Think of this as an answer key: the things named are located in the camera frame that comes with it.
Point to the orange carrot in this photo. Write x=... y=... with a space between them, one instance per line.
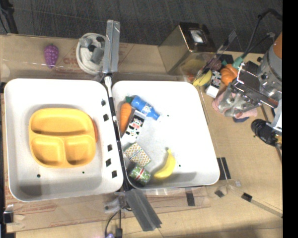
x=125 y=115

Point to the purple grapes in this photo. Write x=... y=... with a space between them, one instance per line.
x=51 y=55

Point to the blue bottle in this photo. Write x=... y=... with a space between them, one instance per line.
x=144 y=106

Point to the yellow banana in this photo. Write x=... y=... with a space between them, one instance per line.
x=204 y=79
x=169 y=168

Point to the green can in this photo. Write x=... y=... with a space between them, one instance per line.
x=139 y=175

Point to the orange plate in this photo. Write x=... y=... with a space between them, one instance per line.
x=96 y=131

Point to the pink flat round thing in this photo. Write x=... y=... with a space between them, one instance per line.
x=249 y=113

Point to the cow print carton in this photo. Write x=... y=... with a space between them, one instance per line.
x=134 y=128
x=214 y=83

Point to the orange pumpkin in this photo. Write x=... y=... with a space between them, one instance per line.
x=229 y=74

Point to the brown box with opening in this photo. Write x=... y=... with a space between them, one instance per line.
x=181 y=48

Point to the white round bowl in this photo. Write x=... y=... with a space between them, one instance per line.
x=85 y=61

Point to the black cylinder on white bracket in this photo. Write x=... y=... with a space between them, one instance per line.
x=263 y=131

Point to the yellow divided plate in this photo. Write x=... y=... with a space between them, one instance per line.
x=62 y=137

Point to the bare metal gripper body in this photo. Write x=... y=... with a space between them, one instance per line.
x=250 y=79

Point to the white plastic tray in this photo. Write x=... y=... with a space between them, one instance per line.
x=64 y=185
x=188 y=133

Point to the brown cardboard board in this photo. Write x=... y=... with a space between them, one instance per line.
x=144 y=58

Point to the orange and green patterned packet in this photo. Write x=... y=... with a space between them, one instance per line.
x=137 y=155

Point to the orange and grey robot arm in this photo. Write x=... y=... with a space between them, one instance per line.
x=275 y=58

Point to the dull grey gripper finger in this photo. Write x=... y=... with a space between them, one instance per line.
x=238 y=106
x=224 y=99

